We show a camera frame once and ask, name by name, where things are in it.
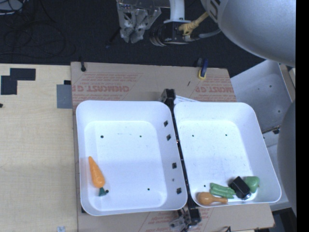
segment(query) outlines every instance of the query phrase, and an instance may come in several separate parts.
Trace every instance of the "green pepper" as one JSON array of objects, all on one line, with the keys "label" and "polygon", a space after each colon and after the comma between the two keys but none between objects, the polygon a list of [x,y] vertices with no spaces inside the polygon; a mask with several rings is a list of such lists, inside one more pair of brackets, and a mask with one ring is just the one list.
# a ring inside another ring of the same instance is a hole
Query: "green pepper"
[{"label": "green pepper", "polygon": [[260,184],[260,178],[257,176],[245,177],[244,182],[250,188],[250,192],[255,193]]}]

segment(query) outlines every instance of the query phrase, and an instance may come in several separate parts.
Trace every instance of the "gray panel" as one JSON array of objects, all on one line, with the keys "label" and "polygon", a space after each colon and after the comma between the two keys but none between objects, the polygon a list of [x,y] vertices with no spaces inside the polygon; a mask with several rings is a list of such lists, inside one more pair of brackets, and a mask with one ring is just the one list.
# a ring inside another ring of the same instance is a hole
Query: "gray panel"
[{"label": "gray panel", "polygon": [[279,63],[266,60],[231,78],[238,102],[250,105],[262,132],[279,127],[292,100]]},{"label": "gray panel", "polygon": [[71,85],[57,85],[57,108],[72,109]]}]

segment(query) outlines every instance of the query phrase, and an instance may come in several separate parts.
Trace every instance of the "black tape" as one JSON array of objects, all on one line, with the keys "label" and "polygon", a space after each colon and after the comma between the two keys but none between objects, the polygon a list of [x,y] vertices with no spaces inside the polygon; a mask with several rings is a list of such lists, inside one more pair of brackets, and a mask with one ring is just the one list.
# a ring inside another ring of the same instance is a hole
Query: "black tape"
[{"label": "black tape", "polygon": [[35,69],[11,68],[1,76],[1,95],[17,95],[17,81],[35,81]]},{"label": "black tape", "polygon": [[16,81],[35,81],[35,69],[11,68],[10,76]]},{"label": "black tape", "polygon": [[1,76],[1,95],[17,95],[17,81],[9,75]]}]

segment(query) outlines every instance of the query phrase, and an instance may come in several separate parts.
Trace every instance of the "toy vegetable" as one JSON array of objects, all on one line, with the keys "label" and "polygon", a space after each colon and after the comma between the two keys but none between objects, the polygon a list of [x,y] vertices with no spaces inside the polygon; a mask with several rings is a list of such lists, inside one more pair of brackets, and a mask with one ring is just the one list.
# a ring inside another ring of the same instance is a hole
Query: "toy vegetable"
[{"label": "toy vegetable", "polygon": [[233,199],[236,194],[235,191],[230,187],[224,187],[215,183],[210,185],[210,193],[213,195],[221,196],[227,199]]},{"label": "toy vegetable", "polygon": [[201,204],[205,204],[205,205],[211,204],[213,202],[227,203],[227,198],[215,197],[209,192],[200,192],[197,196],[197,200]]},{"label": "toy vegetable", "polygon": [[88,157],[89,167],[91,172],[92,183],[95,187],[100,188],[99,196],[106,195],[106,191],[103,186],[105,185],[105,178],[92,157]]},{"label": "toy vegetable", "polygon": [[260,184],[260,178],[257,176],[248,176],[244,179],[244,182],[250,188],[250,192],[255,193]]}]

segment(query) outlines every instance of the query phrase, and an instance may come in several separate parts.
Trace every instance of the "black floor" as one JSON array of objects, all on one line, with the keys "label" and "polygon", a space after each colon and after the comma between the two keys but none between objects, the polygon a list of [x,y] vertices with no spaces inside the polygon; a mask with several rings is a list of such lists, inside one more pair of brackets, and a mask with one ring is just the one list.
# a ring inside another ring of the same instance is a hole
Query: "black floor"
[{"label": "black floor", "polygon": [[[204,13],[200,0],[185,0],[185,19]],[[169,9],[153,27],[169,19]],[[72,61],[171,65],[194,67],[206,58],[209,67],[227,68],[231,77],[264,61],[232,43],[222,32],[184,45],[155,46],[149,32],[137,43],[117,35],[116,0],[24,0],[21,13],[0,11],[0,63],[69,65]],[[217,25],[209,17],[197,30],[210,32]]]}]

